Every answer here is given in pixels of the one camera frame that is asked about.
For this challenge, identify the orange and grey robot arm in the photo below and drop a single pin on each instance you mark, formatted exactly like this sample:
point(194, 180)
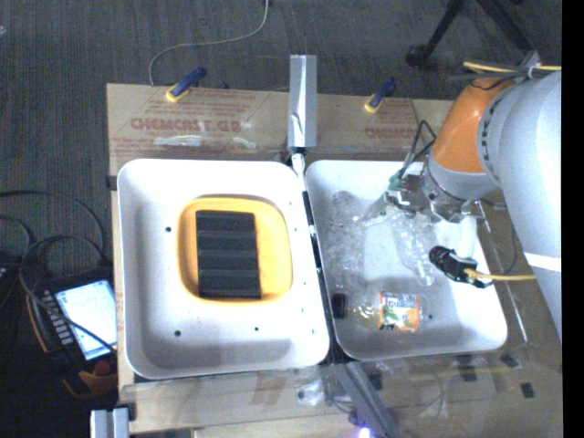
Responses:
point(524, 153)

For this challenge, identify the black cylinder on white bracket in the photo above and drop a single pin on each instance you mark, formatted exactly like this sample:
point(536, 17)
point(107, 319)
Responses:
point(449, 263)

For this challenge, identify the clear plastic bottle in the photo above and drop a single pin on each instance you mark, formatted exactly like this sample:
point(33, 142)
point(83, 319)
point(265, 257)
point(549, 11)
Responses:
point(415, 249)

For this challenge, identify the brown cardboard board red print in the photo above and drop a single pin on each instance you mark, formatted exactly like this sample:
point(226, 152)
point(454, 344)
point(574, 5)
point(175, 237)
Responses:
point(205, 121)

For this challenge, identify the thin black and white rod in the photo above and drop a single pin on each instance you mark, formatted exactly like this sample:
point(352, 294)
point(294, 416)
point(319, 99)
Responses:
point(315, 240)

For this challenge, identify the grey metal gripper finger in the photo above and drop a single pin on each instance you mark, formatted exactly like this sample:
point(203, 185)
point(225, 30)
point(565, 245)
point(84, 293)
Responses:
point(375, 210)
point(414, 216)

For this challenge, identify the black ridged block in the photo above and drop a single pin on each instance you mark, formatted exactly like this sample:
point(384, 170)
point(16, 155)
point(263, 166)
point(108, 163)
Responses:
point(228, 253)

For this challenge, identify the white plastic tray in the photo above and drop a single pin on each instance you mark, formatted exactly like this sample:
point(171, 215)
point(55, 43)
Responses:
point(150, 267)
point(461, 317)

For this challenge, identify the orange label bottle black cap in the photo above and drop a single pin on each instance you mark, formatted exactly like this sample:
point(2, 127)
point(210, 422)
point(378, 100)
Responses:
point(397, 312)

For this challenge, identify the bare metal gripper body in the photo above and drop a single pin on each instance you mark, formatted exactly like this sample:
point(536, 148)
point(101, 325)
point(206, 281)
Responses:
point(438, 196)

